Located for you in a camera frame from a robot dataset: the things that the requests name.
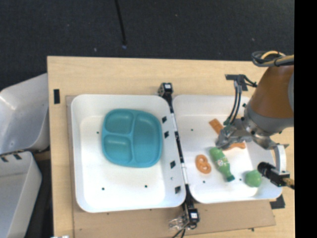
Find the green ball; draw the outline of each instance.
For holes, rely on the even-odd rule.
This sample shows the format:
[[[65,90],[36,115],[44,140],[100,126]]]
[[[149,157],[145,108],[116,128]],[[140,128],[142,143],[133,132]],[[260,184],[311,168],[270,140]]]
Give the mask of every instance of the green ball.
[[[259,187],[262,182],[262,176],[258,170],[249,171],[246,174],[246,184],[250,187]]]

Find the teal plate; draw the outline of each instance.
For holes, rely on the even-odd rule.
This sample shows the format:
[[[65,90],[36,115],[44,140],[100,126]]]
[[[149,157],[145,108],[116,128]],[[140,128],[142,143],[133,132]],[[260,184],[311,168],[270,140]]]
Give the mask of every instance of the teal plate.
[[[103,123],[102,147],[105,157],[112,163],[126,167],[151,167],[161,157],[160,122],[144,111],[112,110]]]

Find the white tray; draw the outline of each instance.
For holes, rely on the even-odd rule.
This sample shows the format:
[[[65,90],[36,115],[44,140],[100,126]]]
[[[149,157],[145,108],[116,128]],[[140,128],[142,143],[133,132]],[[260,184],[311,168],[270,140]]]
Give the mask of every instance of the white tray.
[[[149,168],[123,167],[102,152],[101,131],[113,109],[136,109],[159,119],[164,138],[160,160]],[[87,212],[176,207],[186,191],[167,102],[158,96],[79,95],[70,105],[75,196]]]
[[[242,117],[248,103],[241,98],[239,115]],[[219,203],[256,199],[274,199],[282,193],[282,188],[263,178],[260,187],[245,184],[245,173],[257,169],[264,161],[275,165],[271,151],[264,150],[254,142],[247,143],[246,149],[233,148],[224,151],[235,180],[227,182],[212,163],[209,149],[215,146],[217,133],[209,121],[217,118],[223,123],[231,112],[234,96],[179,95],[173,100],[176,124],[186,165],[188,183],[192,196],[201,203]],[[211,164],[211,173],[199,172],[195,157],[204,154]]]

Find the black cable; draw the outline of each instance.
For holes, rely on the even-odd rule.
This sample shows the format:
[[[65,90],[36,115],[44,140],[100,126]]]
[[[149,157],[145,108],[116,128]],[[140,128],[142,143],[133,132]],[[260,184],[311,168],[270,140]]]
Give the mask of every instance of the black cable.
[[[123,20],[122,20],[122,15],[121,15],[121,11],[120,11],[119,1],[118,0],[114,0],[114,3],[115,3],[115,7],[117,9],[117,14],[118,14],[120,28],[121,28],[122,47],[124,49],[126,49],[127,48],[127,40],[126,40],[125,31],[124,31],[124,27],[123,27]]]
[[[195,229],[197,227],[197,223],[193,223],[188,226],[191,230]]]
[[[179,230],[172,238],[176,238],[182,231],[183,231],[183,233],[182,233],[182,236],[180,238],[183,238],[184,235],[185,235],[185,231],[186,231],[185,228],[186,227],[184,227],[183,229]]]
[[[279,67],[282,65],[294,64],[294,55],[286,56],[278,51],[256,51],[251,54],[251,58],[253,64],[259,67]]]
[[[233,104],[233,108],[232,108],[232,110],[231,110],[231,113],[230,113],[230,115],[228,116],[228,118],[227,118],[227,120],[226,120],[226,121],[228,121],[228,122],[230,122],[231,117],[232,117],[232,115],[233,115],[233,113],[234,113],[234,111],[235,111],[235,109],[236,109],[236,105],[237,105],[238,86],[235,86],[234,89],[235,89],[234,104]]]
[[[247,85],[250,85],[252,87],[257,87],[257,83],[256,82],[252,82],[246,75],[243,75],[244,79],[247,80],[250,84],[247,84]]]
[[[236,112],[235,112],[234,117],[233,117],[233,119],[232,119],[230,124],[233,124],[234,120],[237,117],[237,114],[239,112],[240,102],[241,102],[241,92],[239,92],[238,106],[237,106]]]

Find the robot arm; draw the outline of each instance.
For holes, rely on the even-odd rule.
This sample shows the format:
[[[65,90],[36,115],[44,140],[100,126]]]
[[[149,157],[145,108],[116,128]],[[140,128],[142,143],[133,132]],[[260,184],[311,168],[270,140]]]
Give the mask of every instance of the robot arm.
[[[294,126],[294,56],[285,56],[274,51],[255,52],[253,62],[256,66],[268,68],[252,98],[245,105],[244,116],[240,119],[235,116],[243,90],[241,84],[243,75],[235,75],[236,101],[224,123],[226,127],[218,136],[216,147],[227,149],[233,143],[254,141],[264,149],[274,150],[276,167],[260,163],[259,172],[277,186],[286,185],[294,188],[295,185],[289,181],[289,173],[286,172],[284,165],[286,163],[284,148],[287,145],[279,145],[270,138],[283,129]]]

